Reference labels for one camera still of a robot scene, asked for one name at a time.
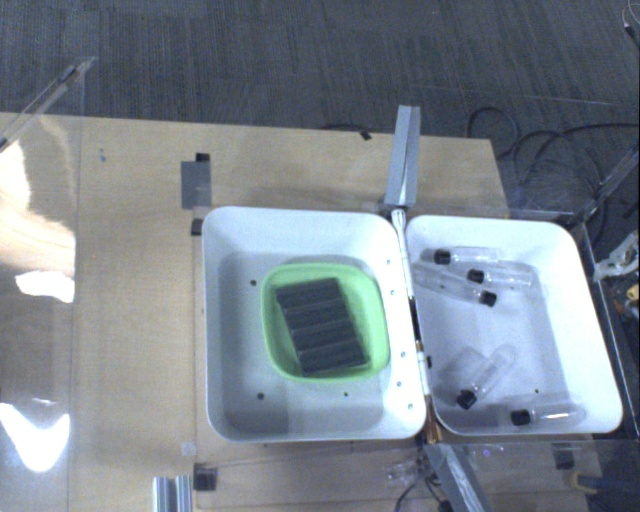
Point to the black ribbed rectangular block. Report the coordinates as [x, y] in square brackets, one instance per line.
[322, 325]

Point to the green square bowl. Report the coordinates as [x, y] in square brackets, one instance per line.
[376, 320]

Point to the white plastic tray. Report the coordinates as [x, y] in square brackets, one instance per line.
[565, 320]
[235, 320]

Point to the clear bottle with black cap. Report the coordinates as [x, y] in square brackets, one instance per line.
[475, 275]
[487, 298]
[442, 256]
[520, 417]
[466, 399]

